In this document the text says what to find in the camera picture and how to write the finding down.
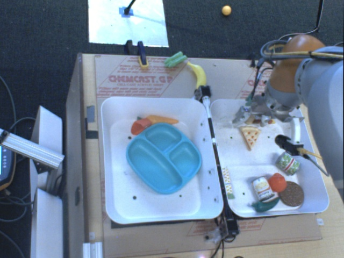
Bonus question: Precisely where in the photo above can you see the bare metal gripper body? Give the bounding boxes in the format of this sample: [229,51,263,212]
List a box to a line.
[246,94,298,123]

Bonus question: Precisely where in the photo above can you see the pizza slice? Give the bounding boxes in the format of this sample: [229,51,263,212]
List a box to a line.
[239,126,262,152]

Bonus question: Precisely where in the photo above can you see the thin black and white rod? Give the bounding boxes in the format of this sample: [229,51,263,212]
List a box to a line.
[203,96,235,225]

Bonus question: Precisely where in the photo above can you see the white plastic tray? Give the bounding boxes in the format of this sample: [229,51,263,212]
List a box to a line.
[101,96,225,225]
[210,98,331,219]

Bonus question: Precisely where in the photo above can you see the green and white can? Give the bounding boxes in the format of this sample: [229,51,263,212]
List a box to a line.
[275,152,301,176]

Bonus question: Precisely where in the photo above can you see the yellow banana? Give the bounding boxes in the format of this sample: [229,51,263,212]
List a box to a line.
[187,61,207,90]

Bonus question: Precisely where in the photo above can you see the orange tomato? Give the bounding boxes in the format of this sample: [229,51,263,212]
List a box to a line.
[267,173,288,194]

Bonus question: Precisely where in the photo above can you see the yellow label can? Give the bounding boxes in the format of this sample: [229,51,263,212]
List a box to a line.
[251,176,279,203]

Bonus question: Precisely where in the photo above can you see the yellow and white packet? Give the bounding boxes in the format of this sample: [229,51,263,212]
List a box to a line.
[221,167,235,199]

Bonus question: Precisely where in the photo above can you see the orange carrot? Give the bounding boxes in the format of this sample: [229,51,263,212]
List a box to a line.
[146,114,180,125]

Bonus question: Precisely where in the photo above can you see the brown biscuit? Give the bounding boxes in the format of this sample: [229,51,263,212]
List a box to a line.
[278,181,305,207]

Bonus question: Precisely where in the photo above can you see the green pepper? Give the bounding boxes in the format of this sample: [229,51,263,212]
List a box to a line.
[250,197,281,213]

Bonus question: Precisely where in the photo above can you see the green bean pods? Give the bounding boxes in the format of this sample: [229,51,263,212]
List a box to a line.
[164,51,188,69]

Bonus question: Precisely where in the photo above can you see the blue divided plate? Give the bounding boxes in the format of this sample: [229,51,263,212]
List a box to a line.
[126,122,203,195]

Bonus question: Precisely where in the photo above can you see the brown cardboard board red print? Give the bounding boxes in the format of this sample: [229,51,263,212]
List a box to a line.
[94,54,323,248]

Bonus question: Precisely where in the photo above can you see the black block with thin wires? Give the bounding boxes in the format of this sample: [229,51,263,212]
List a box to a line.
[223,216,240,238]
[194,85,212,102]

